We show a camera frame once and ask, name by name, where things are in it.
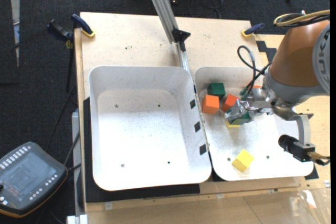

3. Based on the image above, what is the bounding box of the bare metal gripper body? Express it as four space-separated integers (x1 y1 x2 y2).
239 87 275 115

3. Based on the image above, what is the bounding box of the green cube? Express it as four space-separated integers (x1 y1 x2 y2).
226 108 251 126
207 82 226 100

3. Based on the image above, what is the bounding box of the orange cube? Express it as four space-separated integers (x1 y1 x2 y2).
221 93 240 113
201 94 220 114

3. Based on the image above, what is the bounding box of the yellow cube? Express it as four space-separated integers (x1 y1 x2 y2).
225 120 242 129
232 149 255 173

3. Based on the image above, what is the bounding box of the white plastic tray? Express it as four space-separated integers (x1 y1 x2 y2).
194 66 315 182
88 65 213 191

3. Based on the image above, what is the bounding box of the pale wood board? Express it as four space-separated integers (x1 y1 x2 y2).
79 12 301 212

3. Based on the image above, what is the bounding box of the black cylinder on white bracket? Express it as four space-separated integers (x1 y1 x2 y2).
278 113 316 163

